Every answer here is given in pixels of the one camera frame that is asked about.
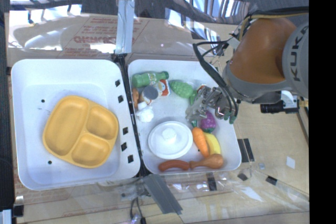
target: white tray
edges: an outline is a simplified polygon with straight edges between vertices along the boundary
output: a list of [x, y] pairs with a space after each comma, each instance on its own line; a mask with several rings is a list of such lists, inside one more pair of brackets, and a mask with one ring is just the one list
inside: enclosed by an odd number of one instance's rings
[[[168, 81], [182, 80], [189, 82], [194, 85], [195, 89], [202, 83], [205, 83], [208, 87], [217, 86], [214, 80], [206, 73], [206, 71], [204, 71], [198, 61], [176, 60], [135, 60], [131, 62], [128, 67], [130, 83], [132, 83], [131, 78], [134, 74], [149, 71], [167, 71], [169, 73]], [[181, 98], [171, 91], [170, 95], [159, 97], [151, 104], [154, 111], [154, 118], [151, 122], [143, 123], [136, 118], [144, 164], [150, 172], [154, 174], [181, 174], [213, 171], [211, 168], [197, 167], [193, 170], [186, 171], [178, 168], [169, 169], [162, 173], [158, 169], [158, 165], [166, 160], [155, 156], [149, 149], [148, 136], [151, 130], [162, 122], [179, 121], [192, 129], [191, 123], [185, 118], [185, 110], [187, 109], [188, 104], [188, 99]], [[213, 134], [216, 135], [219, 141], [224, 157], [224, 166], [218, 170], [235, 170], [240, 166], [242, 157], [234, 127], [232, 124], [229, 124], [228, 121], [216, 119], [216, 122], [217, 127], [213, 131]], [[187, 154], [178, 159], [186, 162], [200, 161], [203, 159], [203, 156], [198, 151], [195, 143], [193, 143], [192, 148], [187, 152]]]
[[[116, 64], [108, 60], [25, 59], [13, 65], [12, 89], [18, 175], [27, 188], [43, 190], [120, 180], [138, 173], [140, 158]], [[116, 144], [108, 160], [97, 168], [67, 163], [43, 145], [48, 117], [57, 102], [68, 95], [88, 98], [118, 118]]]

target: bottle label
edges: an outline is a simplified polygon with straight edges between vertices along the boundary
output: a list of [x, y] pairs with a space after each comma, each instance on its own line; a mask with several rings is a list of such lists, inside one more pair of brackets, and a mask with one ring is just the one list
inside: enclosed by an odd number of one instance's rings
[[154, 85], [156, 84], [156, 75], [154, 73], [148, 73], [148, 77], [149, 77], [149, 85]]
[[167, 96], [170, 94], [169, 84], [166, 79], [161, 79], [154, 86], [157, 88], [159, 96]]

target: green toy vegetable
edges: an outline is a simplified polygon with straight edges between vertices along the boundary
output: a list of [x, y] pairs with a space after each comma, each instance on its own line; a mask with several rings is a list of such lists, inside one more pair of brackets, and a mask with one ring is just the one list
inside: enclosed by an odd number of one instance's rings
[[169, 86], [173, 92], [183, 98], [189, 98], [194, 92], [193, 87], [186, 82], [171, 81]]
[[193, 94], [189, 97], [190, 105], [194, 104], [196, 96], [197, 96], [197, 91], [193, 90]]

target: yellow banana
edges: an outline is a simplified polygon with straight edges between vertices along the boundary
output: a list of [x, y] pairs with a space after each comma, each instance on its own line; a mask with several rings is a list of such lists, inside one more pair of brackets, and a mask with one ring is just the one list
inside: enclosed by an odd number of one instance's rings
[[204, 135], [205, 135], [206, 142], [208, 143], [208, 146], [210, 149], [210, 155], [215, 154], [215, 153], [220, 154], [221, 149], [220, 149], [220, 145], [219, 145], [217, 138], [213, 134], [209, 134], [205, 132], [204, 132]]

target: white lid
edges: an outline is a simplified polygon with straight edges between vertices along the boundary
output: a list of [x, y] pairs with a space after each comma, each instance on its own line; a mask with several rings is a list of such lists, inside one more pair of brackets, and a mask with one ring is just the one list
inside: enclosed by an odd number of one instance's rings
[[193, 145], [193, 134], [185, 124], [167, 121], [157, 125], [149, 134], [150, 150], [159, 158], [176, 159]]

